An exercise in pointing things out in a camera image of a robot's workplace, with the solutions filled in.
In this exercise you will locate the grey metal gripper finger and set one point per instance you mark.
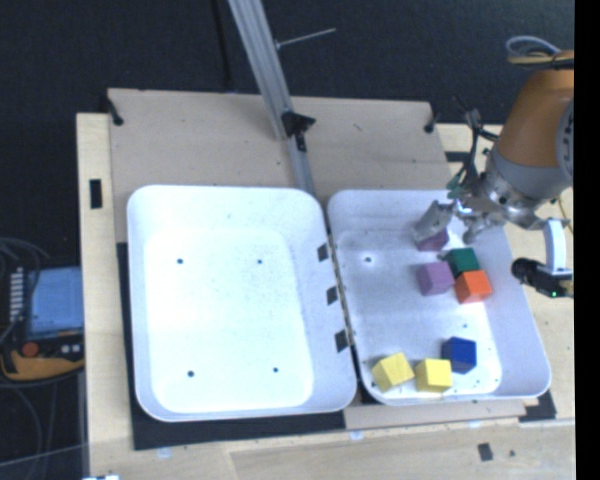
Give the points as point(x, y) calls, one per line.
point(476, 229)
point(432, 220)

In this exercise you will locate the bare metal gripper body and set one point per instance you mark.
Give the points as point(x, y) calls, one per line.
point(505, 205)

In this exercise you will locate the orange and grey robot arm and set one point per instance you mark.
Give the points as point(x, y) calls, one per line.
point(535, 123)

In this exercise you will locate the green cube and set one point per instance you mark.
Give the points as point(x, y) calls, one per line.
point(463, 260)

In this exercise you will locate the orange cube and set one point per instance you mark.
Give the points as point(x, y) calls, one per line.
point(473, 286)

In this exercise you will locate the purple cube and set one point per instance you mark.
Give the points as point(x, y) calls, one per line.
point(434, 278)

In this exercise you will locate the white plastic tray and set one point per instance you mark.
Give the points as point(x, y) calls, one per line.
point(230, 318)
point(405, 328)

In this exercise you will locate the blue cube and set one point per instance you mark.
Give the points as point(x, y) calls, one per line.
point(460, 354)

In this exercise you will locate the yellow cube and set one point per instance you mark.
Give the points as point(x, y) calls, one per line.
point(433, 375)
point(392, 371)

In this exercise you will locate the brown cardboard board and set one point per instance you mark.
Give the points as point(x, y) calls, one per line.
point(220, 138)

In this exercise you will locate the black cylinder on white bracket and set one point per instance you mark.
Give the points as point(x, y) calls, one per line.
point(540, 274)

